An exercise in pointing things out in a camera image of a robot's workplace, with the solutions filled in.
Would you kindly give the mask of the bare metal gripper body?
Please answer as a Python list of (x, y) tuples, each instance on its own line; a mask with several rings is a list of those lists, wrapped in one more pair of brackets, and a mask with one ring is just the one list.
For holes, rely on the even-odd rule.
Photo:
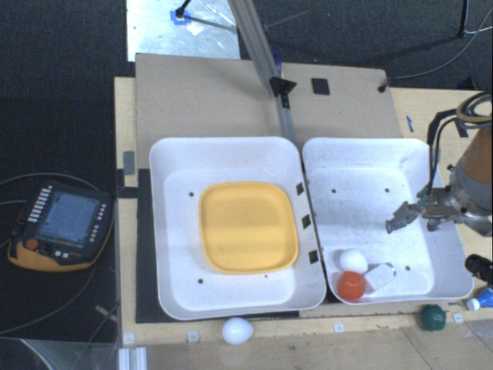
[(426, 220), (427, 217), (446, 217), (447, 222), (464, 224), (482, 237), (491, 237), (491, 187), (470, 192), (453, 186), (431, 191), (424, 188), (420, 192), (420, 215)]

